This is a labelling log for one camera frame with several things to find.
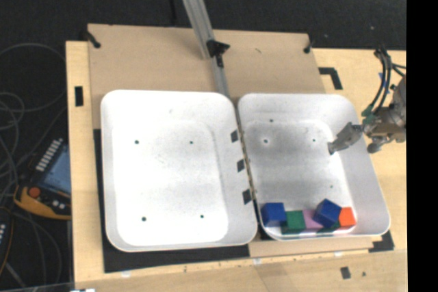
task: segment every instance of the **black clamp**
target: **black clamp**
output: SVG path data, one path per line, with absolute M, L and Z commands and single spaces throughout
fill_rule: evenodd
M 216 58 L 216 63 L 219 67 L 224 67 L 224 62 L 222 60 L 222 54 L 229 49 L 228 44 L 224 44 L 221 42 L 216 42 L 215 40 L 211 39 L 207 42 L 207 48 L 208 52 L 210 54 L 210 57 Z

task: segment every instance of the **blue cube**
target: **blue cube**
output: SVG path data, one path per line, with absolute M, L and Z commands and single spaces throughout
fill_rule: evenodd
M 323 225 L 325 228 L 330 228 L 338 221 L 341 209 L 342 208 L 337 204 L 331 202 L 330 200 L 324 199 L 316 207 L 313 220 Z
M 263 225 L 267 227 L 280 226 L 286 221 L 286 211 L 283 203 L 269 202 L 261 209 Z

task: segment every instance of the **red button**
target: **red button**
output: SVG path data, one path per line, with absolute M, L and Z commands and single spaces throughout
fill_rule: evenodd
M 27 193 L 32 198 L 38 198 L 38 196 L 41 194 L 41 190 L 39 187 L 31 187 Z

